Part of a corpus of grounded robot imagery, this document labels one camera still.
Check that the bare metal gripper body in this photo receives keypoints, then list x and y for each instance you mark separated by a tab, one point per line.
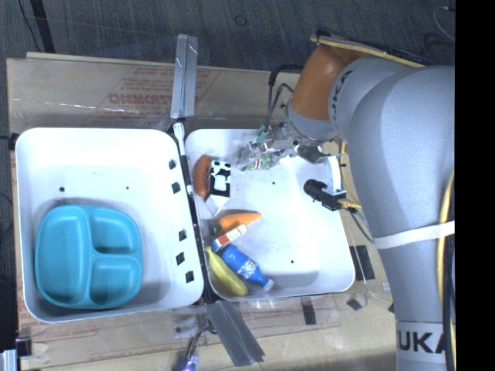
299	147

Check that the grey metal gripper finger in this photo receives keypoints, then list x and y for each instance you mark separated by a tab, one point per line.
274	157
247	152

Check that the green and red small can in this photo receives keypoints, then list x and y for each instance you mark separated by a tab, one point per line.
260	163

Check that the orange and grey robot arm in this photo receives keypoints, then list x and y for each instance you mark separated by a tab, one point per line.
402	160

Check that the black and white carton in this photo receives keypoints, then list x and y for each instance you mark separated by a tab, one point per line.
221	178

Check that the brown sausage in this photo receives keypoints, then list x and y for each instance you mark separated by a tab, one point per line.
200	176

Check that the orange carrot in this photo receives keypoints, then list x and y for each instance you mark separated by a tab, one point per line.
237	220

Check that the white plastic tray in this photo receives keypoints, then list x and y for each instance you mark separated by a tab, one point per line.
116	160
294	230

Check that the white and orange small bottle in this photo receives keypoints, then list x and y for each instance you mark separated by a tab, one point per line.
230	237

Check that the blue bottle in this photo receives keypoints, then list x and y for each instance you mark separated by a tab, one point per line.
241	263

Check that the yellow banana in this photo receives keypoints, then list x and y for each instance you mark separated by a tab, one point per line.
226	274

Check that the brown cardboard board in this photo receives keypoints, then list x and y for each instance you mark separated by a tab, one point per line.
96	87

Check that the blue divided plate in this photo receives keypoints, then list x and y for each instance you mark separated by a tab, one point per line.
85	257

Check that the black cylinder on white bracket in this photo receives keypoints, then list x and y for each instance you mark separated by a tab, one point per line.
319	191

